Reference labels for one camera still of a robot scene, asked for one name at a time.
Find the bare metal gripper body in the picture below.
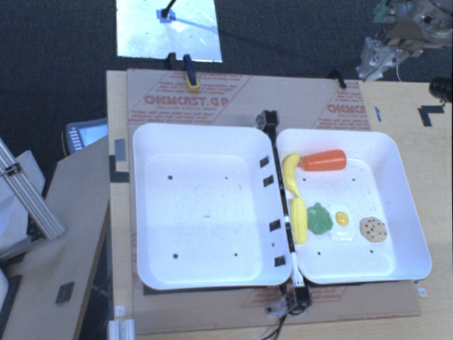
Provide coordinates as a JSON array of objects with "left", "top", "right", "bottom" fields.
[{"left": 386, "top": 1, "right": 453, "bottom": 51}]

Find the orange carrot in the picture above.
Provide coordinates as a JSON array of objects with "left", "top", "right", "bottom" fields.
[{"left": 297, "top": 149, "right": 348, "bottom": 172}]

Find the yellow banana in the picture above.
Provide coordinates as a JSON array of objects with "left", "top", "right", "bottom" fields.
[{"left": 281, "top": 152, "right": 303, "bottom": 198}]

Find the brown cardboard board red print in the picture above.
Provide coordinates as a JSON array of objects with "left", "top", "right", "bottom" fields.
[{"left": 125, "top": 68, "right": 423, "bottom": 336}]

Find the thin black and white rod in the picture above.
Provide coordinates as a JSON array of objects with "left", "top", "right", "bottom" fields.
[{"left": 268, "top": 128, "right": 304, "bottom": 287}]

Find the green broccoli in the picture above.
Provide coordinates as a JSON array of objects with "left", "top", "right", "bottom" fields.
[{"left": 306, "top": 202, "right": 335, "bottom": 236}]

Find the white fried egg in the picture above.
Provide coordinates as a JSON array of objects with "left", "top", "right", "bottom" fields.
[{"left": 326, "top": 203, "right": 356, "bottom": 242}]

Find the brown chocolate chip biscuit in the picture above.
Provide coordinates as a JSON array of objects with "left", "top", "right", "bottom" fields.
[{"left": 359, "top": 216, "right": 389, "bottom": 244}]

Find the yellow corn cob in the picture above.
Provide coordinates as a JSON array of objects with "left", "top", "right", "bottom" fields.
[{"left": 290, "top": 196, "right": 309, "bottom": 246}]

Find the white plastic tray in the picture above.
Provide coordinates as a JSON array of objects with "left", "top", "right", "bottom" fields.
[
  {"left": 132, "top": 122, "right": 294, "bottom": 292},
  {"left": 275, "top": 127, "right": 433, "bottom": 286}
]

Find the black cylinder on white bracket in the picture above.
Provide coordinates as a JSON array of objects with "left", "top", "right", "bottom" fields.
[{"left": 429, "top": 76, "right": 453, "bottom": 104}]

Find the black block with thin wires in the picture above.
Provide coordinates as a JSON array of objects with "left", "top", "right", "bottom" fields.
[
  {"left": 282, "top": 284, "right": 314, "bottom": 315},
  {"left": 255, "top": 109, "right": 281, "bottom": 132}
]

